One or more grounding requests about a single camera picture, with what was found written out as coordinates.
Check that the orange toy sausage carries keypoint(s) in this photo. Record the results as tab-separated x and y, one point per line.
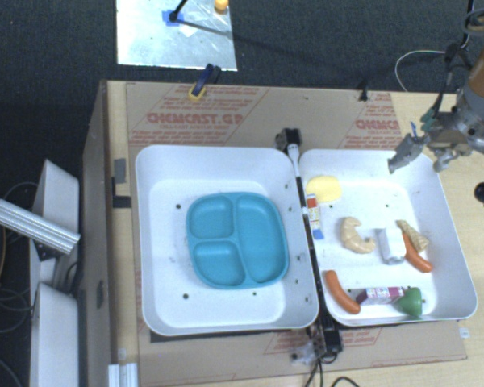
417	259
340	292

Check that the blue divided plate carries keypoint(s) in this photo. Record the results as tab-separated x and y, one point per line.
258	240

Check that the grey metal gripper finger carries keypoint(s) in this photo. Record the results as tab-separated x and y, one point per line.
405	153
445	159

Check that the purple carton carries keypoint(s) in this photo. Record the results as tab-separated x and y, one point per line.
381	295

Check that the brown cardboard board red print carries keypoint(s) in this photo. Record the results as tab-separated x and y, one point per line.
209	115

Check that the white carton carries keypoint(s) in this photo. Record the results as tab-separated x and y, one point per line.
391	244

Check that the green toy pepper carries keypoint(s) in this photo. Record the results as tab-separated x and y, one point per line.
410	302

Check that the beige toy croissant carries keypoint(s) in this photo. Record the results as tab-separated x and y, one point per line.
351	236

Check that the white plastic tray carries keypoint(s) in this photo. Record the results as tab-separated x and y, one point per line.
439	216
165	232

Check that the small red and blue carton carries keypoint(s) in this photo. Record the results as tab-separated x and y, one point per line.
315	216

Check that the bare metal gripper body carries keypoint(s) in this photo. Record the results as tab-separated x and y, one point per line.
451	137

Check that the thin black and white rod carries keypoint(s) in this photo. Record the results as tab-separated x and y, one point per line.
301	192

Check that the beige toy biscuit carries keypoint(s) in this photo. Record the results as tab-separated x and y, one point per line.
417	238

